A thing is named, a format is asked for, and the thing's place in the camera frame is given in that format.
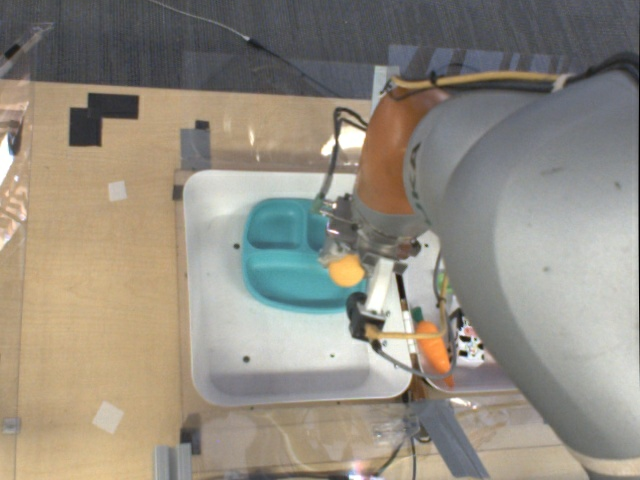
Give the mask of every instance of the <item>white tray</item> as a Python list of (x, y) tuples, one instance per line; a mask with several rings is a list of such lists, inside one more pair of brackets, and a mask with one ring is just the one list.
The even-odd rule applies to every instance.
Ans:
[[(184, 189), (196, 389), (224, 406), (385, 399), (407, 389), (410, 375), (349, 334), (346, 312), (309, 315), (265, 306), (245, 289), (242, 243), (253, 205), (272, 197), (313, 198), (321, 174), (202, 171)], [(336, 175), (329, 197), (351, 192), (353, 175)], [(424, 272), (425, 280), (430, 272)], [(403, 330), (395, 286), (385, 330)], [(406, 342), (385, 350), (410, 364)]]

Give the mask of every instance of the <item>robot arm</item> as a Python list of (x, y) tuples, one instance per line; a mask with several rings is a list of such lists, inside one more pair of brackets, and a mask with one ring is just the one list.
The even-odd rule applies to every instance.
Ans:
[(328, 212), (325, 253), (358, 255), (369, 300), (438, 234), (475, 328), (593, 478), (640, 475), (635, 62), (551, 94), (396, 90)]

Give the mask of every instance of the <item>yellow cable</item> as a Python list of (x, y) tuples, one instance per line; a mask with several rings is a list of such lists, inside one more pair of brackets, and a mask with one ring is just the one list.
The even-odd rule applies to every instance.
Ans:
[(447, 303), (446, 296), (449, 289), (449, 276), (445, 272), (442, 278), (442, 286), (440, 286), (440, 297), (438, 300), (438, 309), (440, 310), (440, 330), (438, 332), (384, 332), (379, 330), (373, 324), (365, 325), (365, 336), (369, 341), (373, 340), (431, 340), (434, 338), (442, 338), (447, 332)]
[(397, 76), (392, 76), (391, 81), (403, 89), (432, 89), (434, 87), (451, 87), (474, 82), (555, 82), (559, 76), (547, 73), (529, 73), (527, 71), (486, 71), (469, 75), (443, 76), (437, 79), (436, 84), (431, 80), (404, 80)]

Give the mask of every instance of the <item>gray carpet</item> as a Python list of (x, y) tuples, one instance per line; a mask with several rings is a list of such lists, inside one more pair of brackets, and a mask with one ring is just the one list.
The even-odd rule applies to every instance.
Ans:
[(588, 65), (638, 51), (639, 0), (161, 1), (240, 30), (321, 85), (143, 0), (0, 0), (0, 47), (32, 22), (53, 22), (39, 80), (345, 97), (370, 95), (374, 65), (415, 68), (426, 50), (542, 54), (554, 70), (557, 59)]

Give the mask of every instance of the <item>white wire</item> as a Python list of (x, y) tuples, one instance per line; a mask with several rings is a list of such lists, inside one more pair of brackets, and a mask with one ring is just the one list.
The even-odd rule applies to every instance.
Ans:
[(147, 2), (150, 2), (154, 5), (158, 5), (160, 7), (162, 7), (163, 9), (167, 9), (169, 11), (175, 12), (177, 14), (182, 14), (183, 16), (187, 16), (188, 18), (193, 18), (195, 20), (200, 20), (200, 21), (204, 21), (205, 23), (209, 23), (211, 25), (215, 25), (216, 27), (220, 27), (223, 28), (225, 30), (227, 30), (228, 32), (231, 32), (232, 34), (235, 34), (238, 37), (241, 37), (244, 41), (249, 41), (251, 38), (245, 34), (243, 34), (242, 32), (231, 28), (228, 25), (225, 25), (224, 23), (220, 23), (219, 21), (216, 20), (212, 20), (209, 18), (204, 18), (202, 16), (198, 16), (196, 14), (191, 14), (190, 12), (187, 11), (183, 11), (182, 9), (178, 9), (176, 7), (172, 7), (171, 5), (165, 4), (164, 2), (160, 2), (159, 0), (146, 0)]

